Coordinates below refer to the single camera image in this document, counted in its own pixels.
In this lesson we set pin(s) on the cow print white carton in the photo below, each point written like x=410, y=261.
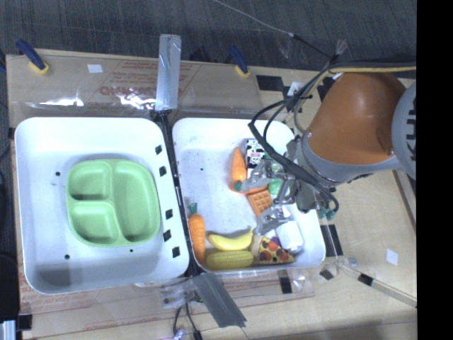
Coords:
x=255, y=152

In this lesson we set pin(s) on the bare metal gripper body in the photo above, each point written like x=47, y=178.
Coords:
x=313, y=197

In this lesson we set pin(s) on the pizza slice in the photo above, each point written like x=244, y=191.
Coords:
x=272, y=253

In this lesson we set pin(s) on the yellow banana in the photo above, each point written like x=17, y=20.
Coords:
x=230, y=242

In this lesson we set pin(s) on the white plastic tray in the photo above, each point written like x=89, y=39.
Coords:
x=42, y=190
x=212, y=182

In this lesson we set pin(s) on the orange carrot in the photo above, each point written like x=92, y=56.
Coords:
x=239, y=166
x=197, y=232

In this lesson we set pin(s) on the brown cardboard board red print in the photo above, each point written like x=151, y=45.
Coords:
x=117, y=80

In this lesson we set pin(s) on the white plastic bottle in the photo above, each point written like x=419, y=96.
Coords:
x=291, y=237

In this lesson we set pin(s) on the green round toy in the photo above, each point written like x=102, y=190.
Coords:
x=274, y=187

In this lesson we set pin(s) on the yellow corn cob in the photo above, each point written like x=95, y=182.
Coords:
x=229, y=259

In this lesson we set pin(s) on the orange waffle biscuit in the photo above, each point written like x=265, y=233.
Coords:
x=260, y=202

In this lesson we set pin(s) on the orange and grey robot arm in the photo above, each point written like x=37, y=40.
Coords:
x=354, y=119

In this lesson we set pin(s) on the green divided plate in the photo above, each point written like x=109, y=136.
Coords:
x=113, y=202

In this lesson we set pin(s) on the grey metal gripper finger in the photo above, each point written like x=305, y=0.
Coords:
x=261, y=175
x=272, y=219

